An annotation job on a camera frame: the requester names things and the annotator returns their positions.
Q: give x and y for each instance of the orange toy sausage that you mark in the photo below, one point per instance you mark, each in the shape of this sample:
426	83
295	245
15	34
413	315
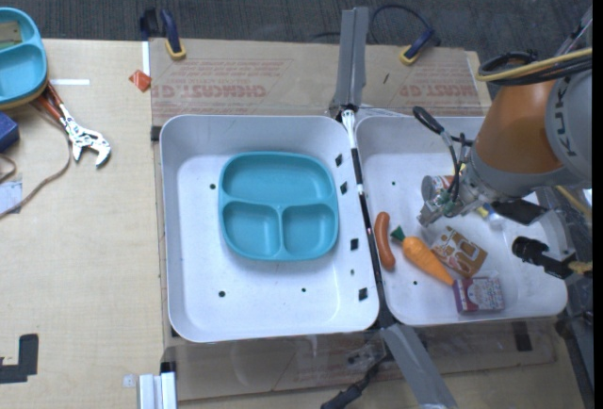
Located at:
385	242

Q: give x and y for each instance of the brown and white packet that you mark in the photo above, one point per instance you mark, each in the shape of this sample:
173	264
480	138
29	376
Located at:
464	254

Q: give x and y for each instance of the pink and white carton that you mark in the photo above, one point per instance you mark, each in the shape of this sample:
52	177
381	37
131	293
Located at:
478	295

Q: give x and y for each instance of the dark blue box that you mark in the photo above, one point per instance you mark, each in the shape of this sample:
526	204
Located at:
7	131

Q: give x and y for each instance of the red and white can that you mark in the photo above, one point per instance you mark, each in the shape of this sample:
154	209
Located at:
431	188

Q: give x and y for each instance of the small red square piece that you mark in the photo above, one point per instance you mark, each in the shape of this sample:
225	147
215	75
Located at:
140	80

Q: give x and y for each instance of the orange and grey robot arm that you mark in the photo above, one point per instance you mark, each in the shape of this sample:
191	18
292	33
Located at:
518	138

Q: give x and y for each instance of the clear plastic bottle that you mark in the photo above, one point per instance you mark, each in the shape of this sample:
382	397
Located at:
492	216

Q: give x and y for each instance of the blue divided plate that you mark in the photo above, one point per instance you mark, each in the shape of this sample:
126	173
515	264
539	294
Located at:
21	68
278	181

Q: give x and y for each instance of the brown cardboard board red print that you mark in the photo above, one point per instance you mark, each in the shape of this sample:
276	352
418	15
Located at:
292	82

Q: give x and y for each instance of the orange toy carrot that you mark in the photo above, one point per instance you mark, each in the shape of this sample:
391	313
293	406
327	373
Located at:
424	256

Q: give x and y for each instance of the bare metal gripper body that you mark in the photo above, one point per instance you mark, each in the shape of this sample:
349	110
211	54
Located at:
454	204

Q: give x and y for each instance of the black cylinder on white bracket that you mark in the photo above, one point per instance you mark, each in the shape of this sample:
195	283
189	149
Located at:
530	249

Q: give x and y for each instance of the white plastic tray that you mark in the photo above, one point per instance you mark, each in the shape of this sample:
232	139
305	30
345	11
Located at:
532	299
264	299

